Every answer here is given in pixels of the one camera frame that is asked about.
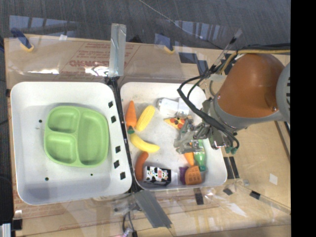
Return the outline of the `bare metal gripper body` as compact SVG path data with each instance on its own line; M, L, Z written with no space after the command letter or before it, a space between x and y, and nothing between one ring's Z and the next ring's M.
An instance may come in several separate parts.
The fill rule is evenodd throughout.
M237 150L236 129L222 122L215 110L215 99L208 99L202 103L202 108L193 106L193 113L202 119L202 132L198 138L208 139L213 149Z

